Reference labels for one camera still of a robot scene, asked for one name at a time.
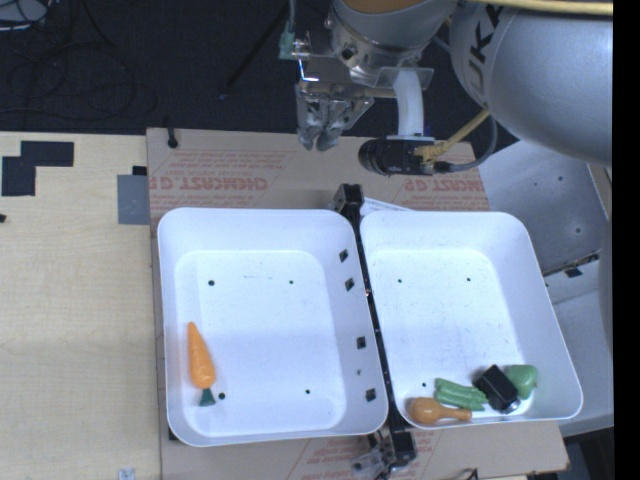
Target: light wood surface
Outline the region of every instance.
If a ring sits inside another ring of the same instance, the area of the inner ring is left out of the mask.
[[[0,134],[75,143],[37,168],[36,196],[0,197],[0,478],[160,478],[148,226],[118,225],[117,176],[138,136]]]

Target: black floor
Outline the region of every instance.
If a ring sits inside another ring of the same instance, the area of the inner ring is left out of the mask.
[[[297,0],[297,37],[321,27],[329,3]],[[278,58],[288,12],[244,62],[284,7],[288,0],[50,0],[43,23],[0,22],[0,129],[144,134],[169,116],[175,128],[295,133],[297,67]],[[432,43],[421,65],[435,69],[425,118],[446,139],[479,107],[445,49]],[[381,137],[397,126],[395,100],[378,100],[348,135]],[[468,137],[476,155],[488,130]],[[498,149],[515,140],[501,128],[499,137]]]

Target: toy carrot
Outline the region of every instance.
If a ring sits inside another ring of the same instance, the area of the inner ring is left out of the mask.
[[[187,325],[187,338],[189,342],[189,374],[191,375],[191,381],[202,389],[200,405],[213,405],[216,401],[210,388],[216,381],[216,369],[207,350],[207,344],[193,322],[189,322]]]

